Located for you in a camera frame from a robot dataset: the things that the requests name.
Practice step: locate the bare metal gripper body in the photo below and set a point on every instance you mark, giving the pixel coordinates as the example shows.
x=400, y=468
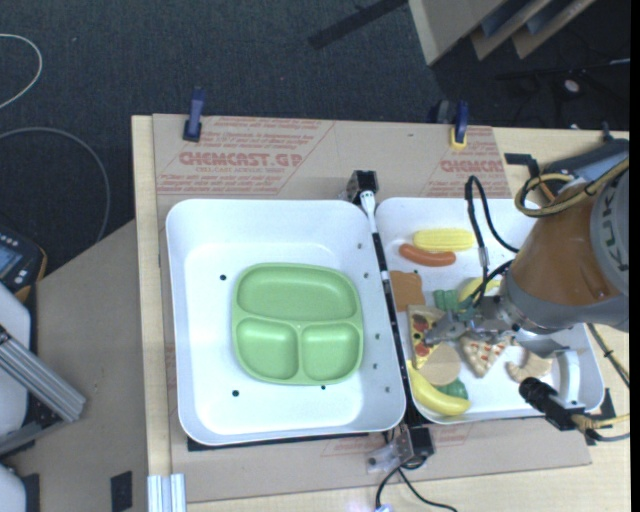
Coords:
x=489, y=320

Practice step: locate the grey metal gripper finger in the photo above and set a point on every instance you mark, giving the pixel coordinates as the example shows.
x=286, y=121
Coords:
x=455, y=317
x=444, y=334

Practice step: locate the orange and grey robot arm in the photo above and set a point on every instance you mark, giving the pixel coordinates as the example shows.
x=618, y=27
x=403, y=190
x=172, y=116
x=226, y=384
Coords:
x=570, y=250

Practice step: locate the pizza slice with toppings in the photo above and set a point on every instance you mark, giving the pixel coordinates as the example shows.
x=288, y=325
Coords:
x=419, y=330

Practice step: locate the tan round biscuit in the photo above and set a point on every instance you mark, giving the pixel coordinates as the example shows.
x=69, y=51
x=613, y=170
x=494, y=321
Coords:
x=441, y=365

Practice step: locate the pizza slice with red stripes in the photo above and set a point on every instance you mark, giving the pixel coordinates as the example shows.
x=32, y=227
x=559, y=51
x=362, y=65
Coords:
x=479, y=356

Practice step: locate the brown bread slice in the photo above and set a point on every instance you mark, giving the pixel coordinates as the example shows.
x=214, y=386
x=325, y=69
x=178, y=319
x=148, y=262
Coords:
x=406, y=290

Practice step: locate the green leafy vegetable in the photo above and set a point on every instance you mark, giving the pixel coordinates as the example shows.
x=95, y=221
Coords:
x=456, y=389

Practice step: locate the tan croissant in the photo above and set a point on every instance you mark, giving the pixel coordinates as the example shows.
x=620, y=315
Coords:
x=530, y=369

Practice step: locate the yellow banana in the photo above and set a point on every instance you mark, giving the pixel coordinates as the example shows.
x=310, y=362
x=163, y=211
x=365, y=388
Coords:
x=435, y=400

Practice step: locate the orange sausage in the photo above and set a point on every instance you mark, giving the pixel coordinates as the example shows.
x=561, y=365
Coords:
x=427, y=256

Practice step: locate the white plastic tray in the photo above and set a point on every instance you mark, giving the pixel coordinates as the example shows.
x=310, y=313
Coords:
x=500, y=395
x=200, y=325

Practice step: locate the yellow corn cob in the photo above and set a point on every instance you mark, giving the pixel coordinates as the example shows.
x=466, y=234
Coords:
x=444, y=239

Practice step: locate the thin black and white rod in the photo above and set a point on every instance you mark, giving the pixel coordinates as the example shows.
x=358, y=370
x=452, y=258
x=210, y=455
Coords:
x=382, y=260

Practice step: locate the green divided plate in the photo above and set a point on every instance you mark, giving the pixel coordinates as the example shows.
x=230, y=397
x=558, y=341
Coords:
x=295, y=320

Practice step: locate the brown cardboard board red print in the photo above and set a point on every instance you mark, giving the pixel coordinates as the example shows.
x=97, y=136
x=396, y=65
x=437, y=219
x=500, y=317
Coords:
x=300, y=150

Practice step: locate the black cylinder on white bracket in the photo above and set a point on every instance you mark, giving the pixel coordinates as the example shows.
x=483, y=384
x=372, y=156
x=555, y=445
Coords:
x=542, y=397

